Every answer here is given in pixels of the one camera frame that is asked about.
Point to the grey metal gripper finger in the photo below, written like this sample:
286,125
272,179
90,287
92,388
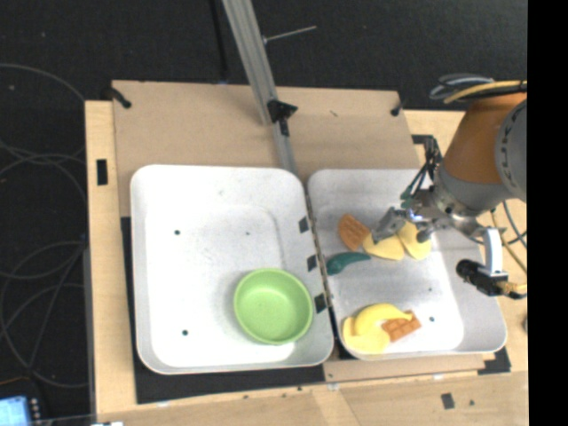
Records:
387,225
423,235

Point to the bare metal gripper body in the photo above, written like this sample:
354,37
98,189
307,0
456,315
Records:
437,216

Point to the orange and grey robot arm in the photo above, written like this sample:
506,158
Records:
477,149

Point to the yellow flat slice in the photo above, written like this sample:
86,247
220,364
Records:
417,250
366,341
387,249

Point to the orange waffle biscuit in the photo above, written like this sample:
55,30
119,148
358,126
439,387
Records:
401,326
350,233

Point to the dark green curved vegetable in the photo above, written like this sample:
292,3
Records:
344,261

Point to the white plastic tray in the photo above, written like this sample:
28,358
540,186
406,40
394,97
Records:
399,286
199,260

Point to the yellow banana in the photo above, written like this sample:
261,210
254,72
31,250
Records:
375,313

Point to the green bowl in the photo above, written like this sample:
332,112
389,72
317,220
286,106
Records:
273,306

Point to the brown cardboard board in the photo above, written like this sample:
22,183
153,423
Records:
199,127

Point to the black cylinder on white bracket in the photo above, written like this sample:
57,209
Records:
483,278

